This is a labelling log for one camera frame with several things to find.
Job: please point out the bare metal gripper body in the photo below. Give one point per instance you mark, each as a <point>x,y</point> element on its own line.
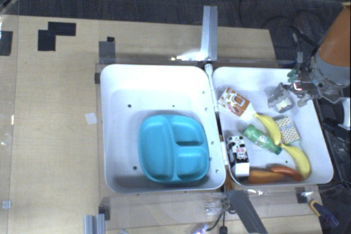
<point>305,87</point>

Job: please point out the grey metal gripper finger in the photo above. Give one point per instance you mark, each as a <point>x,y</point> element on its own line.
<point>278,93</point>
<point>292,103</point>

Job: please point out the pale yellow cube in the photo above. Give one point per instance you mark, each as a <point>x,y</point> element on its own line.
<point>283,105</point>

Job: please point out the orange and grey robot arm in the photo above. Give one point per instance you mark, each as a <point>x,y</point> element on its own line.
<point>336,44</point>

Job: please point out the yellow patterned packet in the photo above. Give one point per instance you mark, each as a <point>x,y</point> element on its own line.
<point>288,130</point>

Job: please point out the white plastic tray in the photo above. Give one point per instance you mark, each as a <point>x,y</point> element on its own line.
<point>123,85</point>
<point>255,79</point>

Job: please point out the yellow banana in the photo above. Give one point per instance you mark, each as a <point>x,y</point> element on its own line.
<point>300,157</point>
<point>270,126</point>

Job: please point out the orange and white carton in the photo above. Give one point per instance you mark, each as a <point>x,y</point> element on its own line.
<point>235,101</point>

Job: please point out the green bottle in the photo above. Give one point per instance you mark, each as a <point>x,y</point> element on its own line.
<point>259,138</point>

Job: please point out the red sausage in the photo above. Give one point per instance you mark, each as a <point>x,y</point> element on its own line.
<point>286,171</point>

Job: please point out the black and white cow carton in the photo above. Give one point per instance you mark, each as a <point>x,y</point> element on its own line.
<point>238,154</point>

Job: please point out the orange carrot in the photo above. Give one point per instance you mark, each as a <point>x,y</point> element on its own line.
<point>263,177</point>

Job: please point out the blue divided plate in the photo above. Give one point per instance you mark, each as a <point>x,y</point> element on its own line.
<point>159,145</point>

